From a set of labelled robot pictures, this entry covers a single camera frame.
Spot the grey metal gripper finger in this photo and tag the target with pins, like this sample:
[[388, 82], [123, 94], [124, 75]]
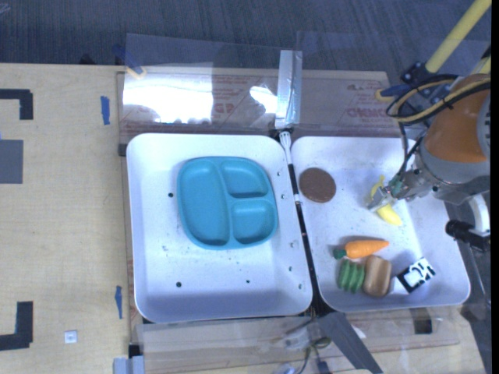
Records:
[[375, 203], [388, 191]]

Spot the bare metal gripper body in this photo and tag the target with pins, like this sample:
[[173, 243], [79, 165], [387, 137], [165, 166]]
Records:
[[415, 185]]

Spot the yellow banana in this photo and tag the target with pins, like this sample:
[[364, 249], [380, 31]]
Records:
[[390, 214]]

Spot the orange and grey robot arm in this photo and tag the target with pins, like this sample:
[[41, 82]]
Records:
[[454, 138]]

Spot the white plastic tray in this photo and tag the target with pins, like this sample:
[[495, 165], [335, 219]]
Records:
[[351, 220], [156, 248]]

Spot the orange carrot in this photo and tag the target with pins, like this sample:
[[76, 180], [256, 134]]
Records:
[[364, 248]]

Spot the brown round biscuit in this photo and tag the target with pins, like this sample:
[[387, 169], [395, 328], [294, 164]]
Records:
[[317, 185]]

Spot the brown bread roll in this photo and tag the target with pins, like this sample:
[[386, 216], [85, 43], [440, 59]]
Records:
[[377, 277]]

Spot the thin black and white rod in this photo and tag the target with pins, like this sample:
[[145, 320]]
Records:
[[300, 212]]

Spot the green ribbed toy vegetable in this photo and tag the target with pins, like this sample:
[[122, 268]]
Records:
[[351, 276]]

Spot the black and white cube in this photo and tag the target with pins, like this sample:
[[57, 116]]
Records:
[[415, 275]]

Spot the blue divided plate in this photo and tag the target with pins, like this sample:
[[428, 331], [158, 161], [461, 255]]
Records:
[[202, 201]]

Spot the black cylinder on white bracket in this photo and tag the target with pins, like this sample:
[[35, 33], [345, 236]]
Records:
[[468, 232]]

